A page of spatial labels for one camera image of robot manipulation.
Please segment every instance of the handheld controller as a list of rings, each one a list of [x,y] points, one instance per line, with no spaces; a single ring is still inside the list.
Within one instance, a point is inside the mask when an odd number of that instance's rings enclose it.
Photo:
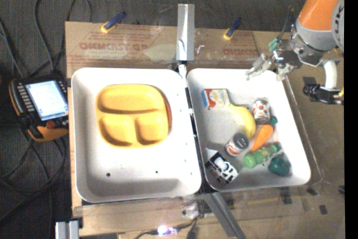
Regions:
[[[10,98],[21,125],[37,142],[68,134],[67,88],[61,76],[13,79]]]

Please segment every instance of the soda can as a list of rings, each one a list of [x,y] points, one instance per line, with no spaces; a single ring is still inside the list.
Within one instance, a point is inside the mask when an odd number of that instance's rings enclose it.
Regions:
[[[226,143],[225,150],[230,156],[235,157],[248,148],[248,146],[248,138],[242,133],[237,133]]]
[[[256,124],[264,125],[270,123],[270,105],[266,100],[258,99],[253,103],[253,117]]]

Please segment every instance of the white plastic tray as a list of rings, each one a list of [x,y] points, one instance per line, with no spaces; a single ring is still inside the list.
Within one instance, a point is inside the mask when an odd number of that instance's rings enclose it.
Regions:
[[[172,112],[160,144],[123,149],[104,143],[96,123],[98,92],[114,84],[160,89]],[[182,78],[168,69],[82,68],[72,77],[76,187],[90,203],[190,195],[201,175]]]
[[[245,77],[246,70],[239,69],[193,69],[188,73],[187,83],[194,110],[203,164],[211,157],[210,150],[219,153],[239,172],[236,179],[227,185],[218,183],[206,169],[205,176],[209,184],[218,191],[237,191],[256,188],[272,188],[305,184],[310,179],[309,163],[291,112],[283,83],[276,80],[276,74],[265,71],[249,81]],[[253,169],[243,165],[242,158],[231,157],[224,149],[225,143],[235,132],[243,128],[237,117],[227,108],[211,108],[204,106],[201,92],[203,89],[226,88],[231,103],[247,106],[250,109],[257,98],[266,99],[271,107],[271,114],[276,116],[278,123],[268,142],[279,142],[291,163],[291,171],[286,176],[278,176],[267,167],[270,160]]]

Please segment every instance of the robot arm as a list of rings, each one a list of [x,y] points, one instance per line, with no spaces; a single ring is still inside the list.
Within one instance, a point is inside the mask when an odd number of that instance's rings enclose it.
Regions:
[[[291,24],[288,40],[281,34],[270,44],[270,57],[261,54],[246,72],[247,79],[276,66],[278,81],[302,66],[324,67],[326,84],[305,85],[303,92],[326,104],[343,104],[340,90],[336,89],[336,62],[322,60],[326,52],[339,47],[344,52],[344,0],[306,0],[299,16]]]

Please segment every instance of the screen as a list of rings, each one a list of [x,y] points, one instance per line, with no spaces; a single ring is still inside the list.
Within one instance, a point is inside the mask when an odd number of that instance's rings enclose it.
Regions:
[[[25,86],[41,120],[68,115],[68,105],[56,81],[28,84]]]

